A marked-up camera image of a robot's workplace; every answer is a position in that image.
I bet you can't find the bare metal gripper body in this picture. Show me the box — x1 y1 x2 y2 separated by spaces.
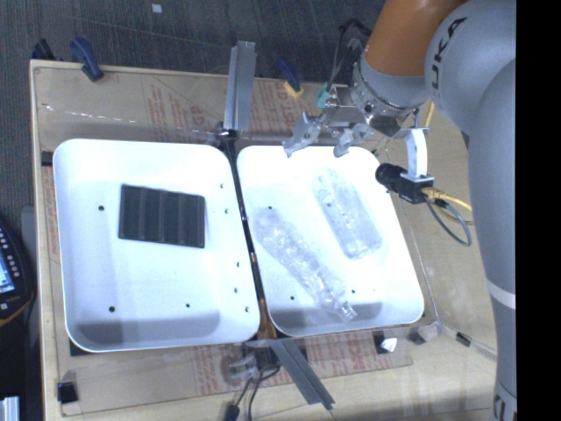
318 84 401 139

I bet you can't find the crushed clear plastic bottle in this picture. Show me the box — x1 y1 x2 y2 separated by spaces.
251 206 358 323

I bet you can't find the white plastic tray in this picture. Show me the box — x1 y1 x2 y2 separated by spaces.
236 144 425 339
52 138 261 353

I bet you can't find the brown cardboard board red print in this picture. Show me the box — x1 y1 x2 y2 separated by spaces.
33 67 439 416

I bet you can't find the black ribbed rectangular tray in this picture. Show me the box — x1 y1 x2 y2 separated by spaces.
117 183 207 249

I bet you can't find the black cylinder on white bracket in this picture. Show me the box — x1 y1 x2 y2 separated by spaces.
374 127 436 205

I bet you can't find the black block with thin wires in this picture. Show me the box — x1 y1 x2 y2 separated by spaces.
252 346 281 370

